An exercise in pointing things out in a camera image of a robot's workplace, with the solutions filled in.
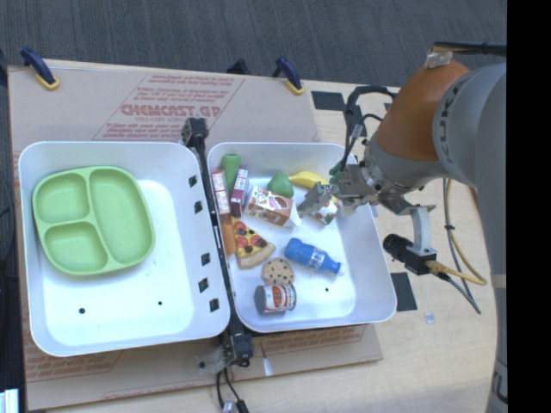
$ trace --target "wooden table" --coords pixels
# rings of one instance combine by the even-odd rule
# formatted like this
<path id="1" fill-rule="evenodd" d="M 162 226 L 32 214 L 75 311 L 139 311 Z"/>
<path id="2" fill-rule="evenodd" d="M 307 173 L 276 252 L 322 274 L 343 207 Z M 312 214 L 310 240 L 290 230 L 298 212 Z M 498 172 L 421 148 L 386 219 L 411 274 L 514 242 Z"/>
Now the wooden table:
<path id="1" fill-rule="evenodd" d="M 306 92 L 302 96 L 310 97 L 320 140 L 342 145 L 343 113 L 316 109 L 310 92 L 337 92 L 346 100 L 356 85 L 316 81 L 304 84 Z M 363 113 L 383 116 L 385 102 L 390 100 L 383 95 L 361 96 L 358 105 Z M 371 137 L 378 122 L 367 120 L 366 125 Z M 362 148 L 361 144 L 356 144 L 353 151 L 359 158 L 362 158 Z M 430 213 L 432 247 L 438 252 L 438 260 L 453 268 L 444 230 L 442 181 L 430 182 L 423 191 L 411 193 L 407 199 L 413 204 L 436 205 Z M 375 223 L 381 240 L 389 233 L 413 239 L 409 217 L 397 217 L 381 206 L 376 211 Z M 476 204 L 471 190 L 456 182 L 451 190 L 450 216 L 459 245 L 474 268 L 489 281 L 486 247 Z M 388 255 L 387 264 L 391 273 L 406 271 L 402 263 L 394 262 Z M 497 338 L 491 285 L 469 285 L 481 310 L 479 315 L 449 283 L 433 275 L 416 276 L 408 272 L 408 276 L 418 308 L 398 311 L 390 320 L 375 326 L 384 356 L 382 361 L 235 382 L 234 388 L 249 411 L 483 412 L 490 390 Z M 222 394 L 226 399 L 234 399 L 225 384 Z M 112 411 L 219 412 L 221 408 L 216 387 L 207 385 L 74 405 L 52 409 L 49 413 Z"/>

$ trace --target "pizza slice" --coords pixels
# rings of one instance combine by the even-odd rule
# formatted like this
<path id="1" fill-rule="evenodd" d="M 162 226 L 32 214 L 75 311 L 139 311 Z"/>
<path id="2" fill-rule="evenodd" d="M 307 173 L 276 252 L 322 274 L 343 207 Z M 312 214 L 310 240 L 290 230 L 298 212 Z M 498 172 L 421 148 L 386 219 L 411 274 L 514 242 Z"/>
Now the pizza slice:
<path id="1" fill-rule="evenodd" d="M 267 260 L 274 253 L 275 245 L 267 242 L 241 220 L 232 217 L 232 222 L 236 257 L 240 268 L 253 268 Z"/>

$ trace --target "tin can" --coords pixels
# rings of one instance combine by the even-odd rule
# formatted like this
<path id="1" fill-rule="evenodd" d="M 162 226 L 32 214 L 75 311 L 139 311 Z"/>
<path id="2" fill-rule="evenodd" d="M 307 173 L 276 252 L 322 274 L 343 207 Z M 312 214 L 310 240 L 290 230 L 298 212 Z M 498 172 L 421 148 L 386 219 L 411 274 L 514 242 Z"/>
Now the tin can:
<path id="1" fill-rule="evenodd" d="M 255 291 L 255 304 L 260 313 L 292 311 L 296 305 L 296 291 L 290 283 L 259 286 Z"/>

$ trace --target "banana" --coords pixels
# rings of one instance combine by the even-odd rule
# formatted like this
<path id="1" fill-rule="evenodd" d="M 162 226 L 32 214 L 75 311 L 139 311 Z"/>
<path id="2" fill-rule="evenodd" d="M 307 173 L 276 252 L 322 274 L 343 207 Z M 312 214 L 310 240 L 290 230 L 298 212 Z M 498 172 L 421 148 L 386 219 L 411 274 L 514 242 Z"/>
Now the banana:
<path id="1" fill-rule="evenodd" d="M 308 189 L 312 188 L 316 182 L 319 182 L 322 185 L 327 185 L 329 183 L 323 177 L 316 175 L 312 171 L 299 171 L 295 175 L 290 176 L 288 179 L 294 185 Z M 331 196 L 331 199 L 333 202 L 337 203 L 337 198 L 335 196 Z"/>

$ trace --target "gray floor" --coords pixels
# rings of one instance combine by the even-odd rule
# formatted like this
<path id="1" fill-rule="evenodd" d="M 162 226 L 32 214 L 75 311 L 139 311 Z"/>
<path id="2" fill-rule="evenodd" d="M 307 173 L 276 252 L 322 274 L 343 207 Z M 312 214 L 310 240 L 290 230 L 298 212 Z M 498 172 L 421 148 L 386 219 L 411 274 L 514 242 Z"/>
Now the gray floor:
<path id="1" fill-rule="evenodd" d="M 268 76 L 283 55 L 304 79 L 400 86 L 435 41 L 507 41 L 507 0 L 0 1 L 0 48 L 11 65 L 22 65 L 30 46 L 44 58 L 192 71 L 225 72 L 242 58 L 252 74 Z M 471 68 L 504 60 L 457 58 Z M 0 173 L 11 186 L 8 118 L 0 89 Z M 0 219 L 9 297 L 1 391 L 23 379 L 9 213 Z"/>

